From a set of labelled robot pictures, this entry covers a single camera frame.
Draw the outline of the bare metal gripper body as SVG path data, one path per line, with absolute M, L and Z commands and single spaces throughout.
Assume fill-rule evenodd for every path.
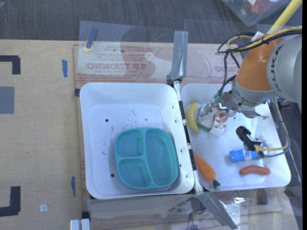
M 239 112 L 243 114 L 246 118 L 256 118 L 261 117 L 262 119 L 268 118 L 267 115 L 261 115 L 256 112 L 256 107 L 259 106 L 259 103 L 251 103 L 240 95 L 238 95 L 235 91 L 227 91 L 227 92 L 217 92 L 213 96 L 213 103 L 218 104 L 221 103 L 222 106 L 228 108 L 228 112 L 232 111 L 234 113 Z

